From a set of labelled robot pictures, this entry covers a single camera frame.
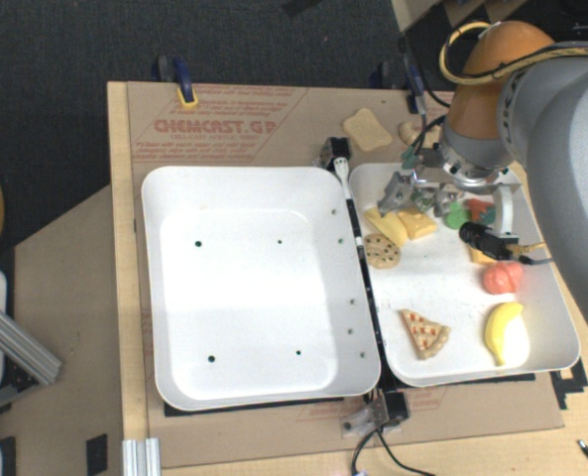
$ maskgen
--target banana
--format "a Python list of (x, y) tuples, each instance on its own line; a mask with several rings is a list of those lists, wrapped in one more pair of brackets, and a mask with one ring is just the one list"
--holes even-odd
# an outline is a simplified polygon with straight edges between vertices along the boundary
[(508, 324), (521, 315), (523, 305), (517, 301), (507, 301), (497, 305), (488, 317), (485, 326), (485, 344), (496, 356), (499, 366), (505, 365), (503, 352), (505, 348), (505, 329)]

